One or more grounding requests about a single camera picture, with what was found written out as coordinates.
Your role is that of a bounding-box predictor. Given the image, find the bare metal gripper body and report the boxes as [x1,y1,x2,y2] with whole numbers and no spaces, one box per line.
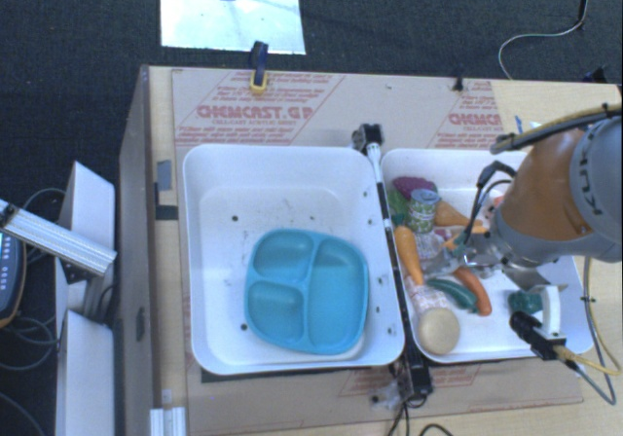
[461,235,557,291]

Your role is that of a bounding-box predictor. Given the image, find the green broccoli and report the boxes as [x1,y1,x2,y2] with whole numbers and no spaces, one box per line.
[507,290,544,314]

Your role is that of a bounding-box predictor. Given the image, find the orange sausage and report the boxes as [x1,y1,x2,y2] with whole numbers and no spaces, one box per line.
[453,266,494,317]

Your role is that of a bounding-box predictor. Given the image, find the green chilli pepper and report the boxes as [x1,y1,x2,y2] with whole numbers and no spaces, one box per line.
[426,277,480,313]

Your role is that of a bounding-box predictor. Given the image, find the white plastic tray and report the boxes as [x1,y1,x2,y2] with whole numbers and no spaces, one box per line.
[182,142,407,376]
[380,147,596,365]

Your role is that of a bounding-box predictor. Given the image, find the orange chicken drumstick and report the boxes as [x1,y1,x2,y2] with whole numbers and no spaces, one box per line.
[433,200,489,236]

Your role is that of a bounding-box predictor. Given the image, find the clear plastic bottle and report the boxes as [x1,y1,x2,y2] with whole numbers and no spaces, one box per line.
[413,229,460,276]

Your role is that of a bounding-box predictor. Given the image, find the pink and white packet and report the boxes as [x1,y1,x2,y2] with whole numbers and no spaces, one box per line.
[403,274,453,317]

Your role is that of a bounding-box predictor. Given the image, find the beige round bread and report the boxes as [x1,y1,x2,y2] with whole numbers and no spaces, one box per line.
[417,307,461,356]

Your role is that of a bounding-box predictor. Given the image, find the orange carrot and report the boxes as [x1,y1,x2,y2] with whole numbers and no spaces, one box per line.
[392,224,426,286]

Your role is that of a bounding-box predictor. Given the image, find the green can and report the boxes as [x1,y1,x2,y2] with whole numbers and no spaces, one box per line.
[405,189,442,235]

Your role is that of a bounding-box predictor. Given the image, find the green lettuce leaf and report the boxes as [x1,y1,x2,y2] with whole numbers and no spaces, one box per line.
[385,187,411,222]

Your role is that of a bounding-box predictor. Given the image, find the purple grapes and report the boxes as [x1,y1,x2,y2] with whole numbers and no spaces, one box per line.
[391,175,438,200]

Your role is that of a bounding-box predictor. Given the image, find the thin black and white rod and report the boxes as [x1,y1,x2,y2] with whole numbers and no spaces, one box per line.
[366,141,425,377]

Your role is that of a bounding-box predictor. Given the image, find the blue divided plate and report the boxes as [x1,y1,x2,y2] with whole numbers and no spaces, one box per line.
[243,228,370,356]

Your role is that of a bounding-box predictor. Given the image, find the brown cardboard board red print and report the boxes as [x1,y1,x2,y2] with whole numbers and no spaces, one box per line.
[170,68,585,421]

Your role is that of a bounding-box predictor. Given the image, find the black cylinder on white bracket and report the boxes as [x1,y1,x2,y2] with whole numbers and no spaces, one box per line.
[508,283,568,361]

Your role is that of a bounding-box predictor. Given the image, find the black block with thin wires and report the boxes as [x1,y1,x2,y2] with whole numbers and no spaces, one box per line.
[352,123,386,151]
[397,358,434,399]

